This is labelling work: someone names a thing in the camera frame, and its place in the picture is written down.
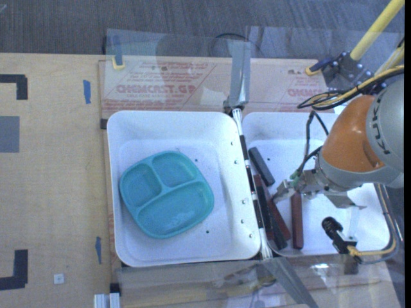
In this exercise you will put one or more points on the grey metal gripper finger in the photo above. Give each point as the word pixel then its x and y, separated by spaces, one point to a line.
pixel 345 201
pixel 282 189

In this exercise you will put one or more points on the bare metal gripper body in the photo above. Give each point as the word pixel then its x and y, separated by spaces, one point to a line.
pixel 309 181

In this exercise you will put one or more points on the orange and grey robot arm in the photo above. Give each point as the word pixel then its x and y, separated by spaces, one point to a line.
pixel 353 140

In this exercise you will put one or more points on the long black bar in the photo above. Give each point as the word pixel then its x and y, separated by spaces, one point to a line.
pixel 271 218

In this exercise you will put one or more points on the short black rectangular bar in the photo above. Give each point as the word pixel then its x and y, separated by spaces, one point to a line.
pixel 261 166

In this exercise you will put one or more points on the reddish brown flat bar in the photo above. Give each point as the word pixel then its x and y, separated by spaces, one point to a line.
pixel 282 224

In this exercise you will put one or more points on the brown rounded stick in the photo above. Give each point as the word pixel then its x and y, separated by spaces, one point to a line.
pixel 297 223

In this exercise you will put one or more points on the white plastic tray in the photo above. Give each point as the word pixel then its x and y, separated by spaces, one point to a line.
pixel 321 236
pixel 180 127

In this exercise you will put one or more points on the thin black and white rod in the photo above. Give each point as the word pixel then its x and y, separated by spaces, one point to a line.
pixel 244 146

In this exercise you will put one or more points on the teal divided plate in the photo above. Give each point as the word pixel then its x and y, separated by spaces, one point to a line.
pixel 167 194

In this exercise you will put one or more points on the black cylinder on white bracket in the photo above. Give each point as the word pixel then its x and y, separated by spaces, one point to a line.
pixel 334 229

